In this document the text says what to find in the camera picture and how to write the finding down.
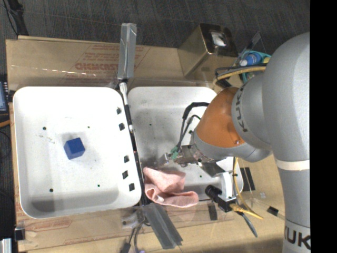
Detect brown cardboard board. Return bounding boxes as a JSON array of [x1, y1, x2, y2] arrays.
[[5, 35, 286, 253]]

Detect white plastic tray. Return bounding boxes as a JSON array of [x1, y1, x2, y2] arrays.
[[126, 86, 244, 203], [12, 86, 143, 219]]

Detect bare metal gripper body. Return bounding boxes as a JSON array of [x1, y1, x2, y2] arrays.
[[173, 144, 204, 168]]

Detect black cylinder on white bracket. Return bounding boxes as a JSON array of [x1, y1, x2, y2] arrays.
[[205, 171, 237, 213]]

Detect pink cloth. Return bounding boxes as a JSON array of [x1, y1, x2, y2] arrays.
[[142, 166, 200, 209]]

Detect blue cube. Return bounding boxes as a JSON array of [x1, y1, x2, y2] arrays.
[[63, 137, 86, 160]]

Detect blue and white bottle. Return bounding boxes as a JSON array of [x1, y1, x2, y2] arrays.
[[239, 51, 263, 67]]

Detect brown cardboard box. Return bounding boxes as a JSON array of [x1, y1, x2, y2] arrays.
[[177, 23, 239, 79]]

